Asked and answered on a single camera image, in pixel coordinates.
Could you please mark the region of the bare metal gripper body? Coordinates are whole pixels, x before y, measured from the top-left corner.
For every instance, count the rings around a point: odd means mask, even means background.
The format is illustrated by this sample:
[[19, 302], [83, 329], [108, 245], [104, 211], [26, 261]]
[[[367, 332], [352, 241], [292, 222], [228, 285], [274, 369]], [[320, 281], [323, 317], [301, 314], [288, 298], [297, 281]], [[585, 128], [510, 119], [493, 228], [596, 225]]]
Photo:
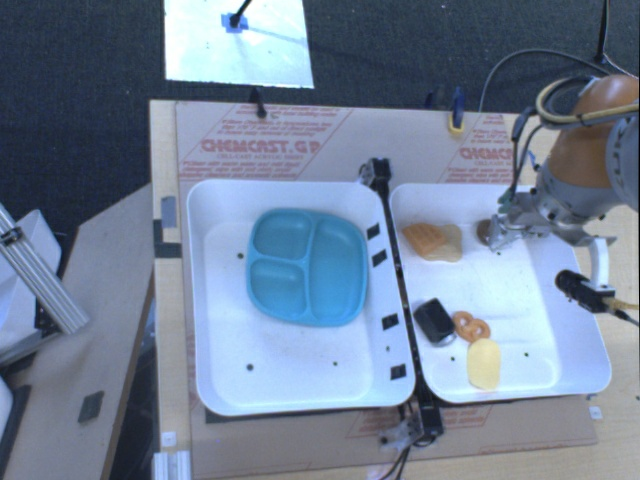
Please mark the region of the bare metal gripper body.
[[589, 234], [586, 221], [572, 214], [556, 199], [541, 191], [516, 193], [502, 214], [502, 228], [523, 229], [525, 239], [546, 238], [554, 235], [570, 246], [589, 246], [596, 239], [603, 239], [607, 246], [616, 242], [615, 236]]

